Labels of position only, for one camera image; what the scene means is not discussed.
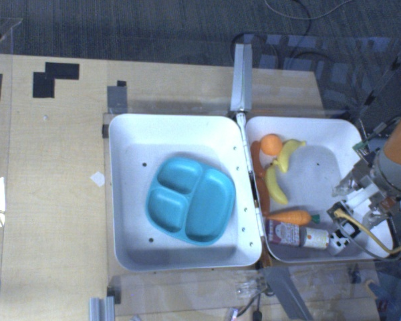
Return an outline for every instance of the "toy orange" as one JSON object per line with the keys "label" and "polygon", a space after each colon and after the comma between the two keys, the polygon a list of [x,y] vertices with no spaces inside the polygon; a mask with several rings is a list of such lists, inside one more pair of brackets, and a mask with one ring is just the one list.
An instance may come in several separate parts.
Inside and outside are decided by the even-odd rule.
{"label": "toy orange", "polygon": [[261,139],[261,150],[269,156],[277,156],[282,150],[282,140],[276,134],[268,134]]}

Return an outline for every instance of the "toy banana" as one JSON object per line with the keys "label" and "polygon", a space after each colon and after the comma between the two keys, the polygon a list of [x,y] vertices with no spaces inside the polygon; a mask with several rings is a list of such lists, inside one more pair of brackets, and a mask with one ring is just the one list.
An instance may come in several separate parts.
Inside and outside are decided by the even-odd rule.
{"label": "toy banana", "polygon": [[282,205],[287,205],[288,199],[285,196],[284,192],[281,190],[281,187],[278,185],[275,170],[275,165],[271,165],[266,170],[265,183],[267,190],[269,191],[269,195],[272,197],[272,199]]}
{"label": "toy banana", "polygon": [[288,166],[289,166],[289,157],[291,157],[293,152],[296,151],[299,147],[305,145],[306,145],[305,141],[300,142],[295,139],[287,140],[284,143],[281,152],[278,154],[278,158],[273,162],[279,167],[279,169],[283,173],[286,173],[288,171]]}

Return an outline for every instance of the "wooden table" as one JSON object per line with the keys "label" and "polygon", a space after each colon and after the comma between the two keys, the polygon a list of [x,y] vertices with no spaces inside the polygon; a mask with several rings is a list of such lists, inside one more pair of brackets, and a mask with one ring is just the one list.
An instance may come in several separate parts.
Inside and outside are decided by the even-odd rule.
{"label": "wooden table", "polygon": [[[55,98],[33,98],[33,73],[44,72],[45,62],[79,64],[79,80],[56,80]],[[105,297],[108,285],[105,189],[90,178],[104,173],[107,86],[126,81],[130,109],[149,100],[157,106],[226,104],[233,69],[27,56],[9,61],[4,55],[0,63],[12,73],[2,87],[3,96],[12,89],[12,109],[0,320],[87,320],[89,299]],[[256,70],[253,91],[276,111],[301,103],[321,110],[310,73]],[[300,96],[303,102],[295,100]],[[373,299],[358,290],[338,300],[314,298],[307,306],[345,310],[358,320],[376,318]],[[273,320],[286,320],[276,299],[264,309],[264,320],[271,320],[270,310]],[[214,309],[141,318],[222,320],[224,315],[225,309]]]}

